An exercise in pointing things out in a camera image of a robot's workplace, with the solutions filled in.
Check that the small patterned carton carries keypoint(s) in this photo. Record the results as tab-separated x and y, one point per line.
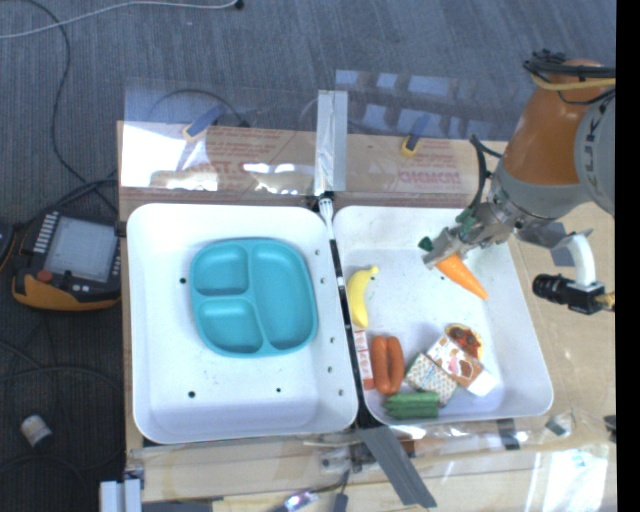
429	377

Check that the red and white packet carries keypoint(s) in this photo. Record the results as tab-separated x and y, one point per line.
364	357

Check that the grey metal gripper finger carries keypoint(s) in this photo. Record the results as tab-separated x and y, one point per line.
464	251
438	248

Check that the yellow banana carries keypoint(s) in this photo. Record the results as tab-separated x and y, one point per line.
357	300

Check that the orange sausage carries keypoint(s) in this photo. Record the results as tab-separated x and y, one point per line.
387	365

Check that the white plastic tray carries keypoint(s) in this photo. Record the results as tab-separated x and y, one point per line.
165	320
425	300

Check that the small grey can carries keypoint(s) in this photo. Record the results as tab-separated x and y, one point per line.
36	430

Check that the pizza slice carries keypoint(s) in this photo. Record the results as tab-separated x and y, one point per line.
469	337

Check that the brown cardboard board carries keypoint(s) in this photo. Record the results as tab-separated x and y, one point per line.
560	330

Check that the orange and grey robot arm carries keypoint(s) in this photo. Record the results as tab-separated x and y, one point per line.
545	145

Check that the green vegetable bundle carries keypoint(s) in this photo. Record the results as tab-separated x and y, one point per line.
412	405

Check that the blue divided plate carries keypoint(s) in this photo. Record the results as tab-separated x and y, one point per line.
272	295

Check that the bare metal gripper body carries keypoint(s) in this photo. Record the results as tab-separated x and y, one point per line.
492	224

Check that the orange carrot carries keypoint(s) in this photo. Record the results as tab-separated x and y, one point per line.
462	275

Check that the white carton with food print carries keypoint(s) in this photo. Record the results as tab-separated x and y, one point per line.
457	362

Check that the black cylinder on white bracket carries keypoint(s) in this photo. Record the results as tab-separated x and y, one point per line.
570	291

